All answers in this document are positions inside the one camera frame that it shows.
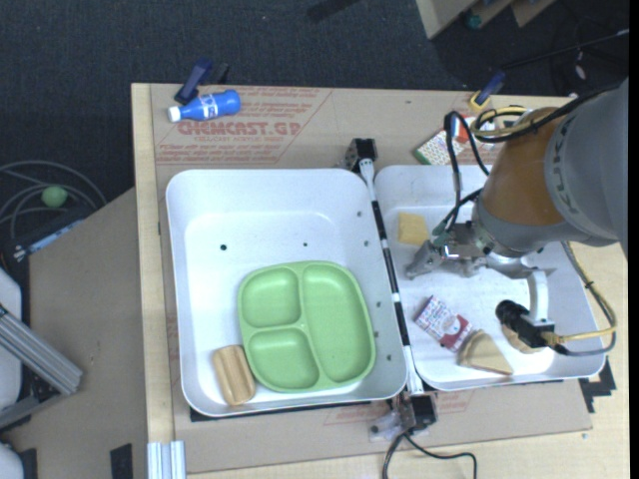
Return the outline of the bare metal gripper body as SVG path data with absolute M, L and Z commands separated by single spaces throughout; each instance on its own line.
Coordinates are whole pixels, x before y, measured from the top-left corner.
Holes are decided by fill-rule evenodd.
M 467 267 L 487 265 L 487 258 L 495 248 L 495 241 L 485 228 L 474 221 L 454 224 L 437 238 L 441 254 L 447 261 Z

